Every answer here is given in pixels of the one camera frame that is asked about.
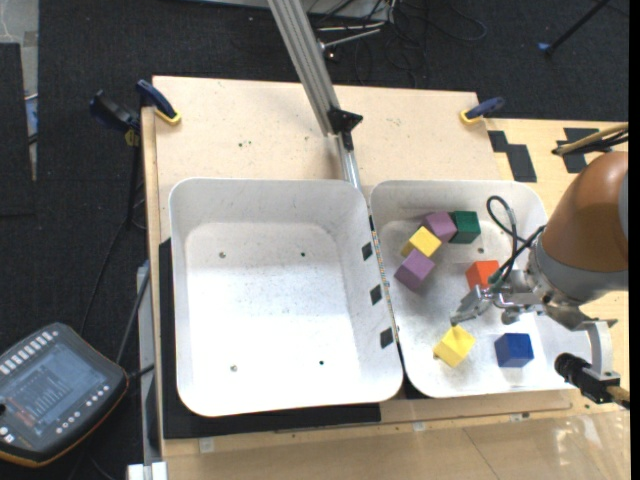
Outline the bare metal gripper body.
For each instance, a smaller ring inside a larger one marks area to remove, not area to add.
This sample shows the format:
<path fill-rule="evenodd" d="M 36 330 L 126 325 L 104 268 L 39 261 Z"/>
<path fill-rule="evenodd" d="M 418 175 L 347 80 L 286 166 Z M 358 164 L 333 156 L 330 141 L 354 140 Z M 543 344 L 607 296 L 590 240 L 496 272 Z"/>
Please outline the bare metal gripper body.
<path fill-rule="evenodd" d="M 581 310 L 583 302 L 555 287 L 541 273 L 514 270 L 507 280 L 500 278 L 491 286 L 491 294 L 493 305 L 501 312 L 521 308 L 522 315 L 546 316 L 570 331 L 596 321 Z"/>

